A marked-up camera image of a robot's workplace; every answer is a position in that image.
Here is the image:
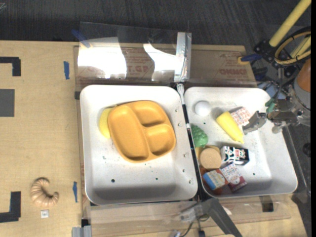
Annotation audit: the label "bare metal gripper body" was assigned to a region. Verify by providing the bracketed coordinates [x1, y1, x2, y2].
[266, 99, 305, 128]

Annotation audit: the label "white carton with pink print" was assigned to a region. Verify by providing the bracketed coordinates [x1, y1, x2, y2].
[229, 106, 252, 127]

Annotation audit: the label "yellow corn cob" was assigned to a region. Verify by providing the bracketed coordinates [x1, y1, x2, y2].
[216, 111, 245, 145]

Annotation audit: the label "black and white milk carton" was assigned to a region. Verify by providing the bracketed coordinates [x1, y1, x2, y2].
[220, 145, 250, 166]

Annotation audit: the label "white plastic tray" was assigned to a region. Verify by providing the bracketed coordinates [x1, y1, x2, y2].
[184, 86, 299, 198]
[79, 84, 198, 205]

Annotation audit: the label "tan round biscuit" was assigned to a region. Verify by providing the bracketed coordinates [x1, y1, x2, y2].
[199, 147, 223, 170]

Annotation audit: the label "white and maroon carton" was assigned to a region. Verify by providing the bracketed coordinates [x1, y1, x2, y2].
[219, 162, 248, 193]

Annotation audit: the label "white ball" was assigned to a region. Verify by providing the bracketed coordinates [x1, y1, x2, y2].
[194, 100, 212, 117]

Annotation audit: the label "green grapes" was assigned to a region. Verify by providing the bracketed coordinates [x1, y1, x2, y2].
[190, 124, 209, 148]

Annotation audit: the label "yellow round slice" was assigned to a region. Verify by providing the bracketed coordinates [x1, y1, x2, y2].
[195, 145, 221, 159]

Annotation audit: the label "orange divided plate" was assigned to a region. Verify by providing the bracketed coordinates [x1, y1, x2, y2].
[107, 100, 177, 164]

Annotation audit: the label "yellow banana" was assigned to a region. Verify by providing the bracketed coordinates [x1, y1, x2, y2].
[98, 106, 117, 140]

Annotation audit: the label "tan croissant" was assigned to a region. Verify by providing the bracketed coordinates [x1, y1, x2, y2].
[30, 177, 60, 208]

